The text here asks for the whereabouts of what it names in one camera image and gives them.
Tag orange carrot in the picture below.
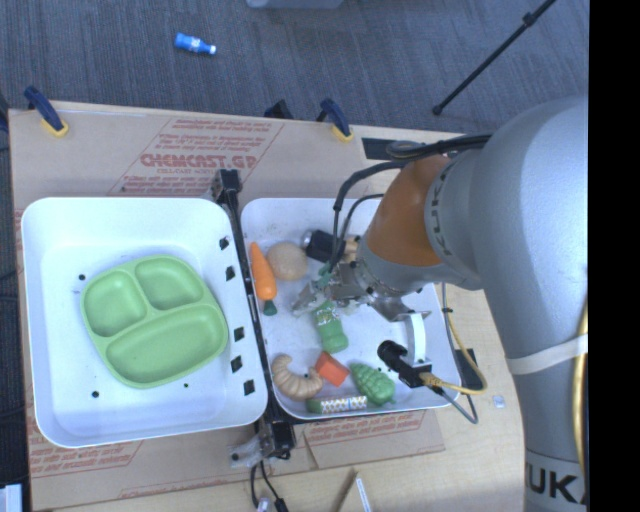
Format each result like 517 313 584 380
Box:
248 241 279 317

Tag blue bottle white cap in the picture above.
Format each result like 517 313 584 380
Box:
173 32 218 57

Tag black cylinder on white bracket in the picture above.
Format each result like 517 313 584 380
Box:
376 311 434 389

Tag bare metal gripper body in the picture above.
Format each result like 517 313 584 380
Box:
327 261 404 321

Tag beige croissant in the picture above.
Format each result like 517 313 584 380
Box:
270 353 325 402

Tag green grapes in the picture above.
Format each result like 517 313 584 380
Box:
348 362 398 407

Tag green tube patterned label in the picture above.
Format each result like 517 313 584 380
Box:
305 394 369 416

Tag orange cube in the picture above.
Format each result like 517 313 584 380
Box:
314 350 351 388

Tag thin black rod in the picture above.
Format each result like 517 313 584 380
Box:
223 192 277 426

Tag brown cardboard board red print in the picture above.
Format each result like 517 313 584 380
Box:
7 99 447 512

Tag white plastic tray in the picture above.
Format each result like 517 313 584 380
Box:
20 196 269 449
239 196 463 421

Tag green divided plate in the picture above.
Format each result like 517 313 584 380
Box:
79 254 230 390

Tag beige round bread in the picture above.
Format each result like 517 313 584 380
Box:
265 241 310 282

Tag black stand leg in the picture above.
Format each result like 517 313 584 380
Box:
431 0 559 117

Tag green bottle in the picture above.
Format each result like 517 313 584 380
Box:
311 299 350 355

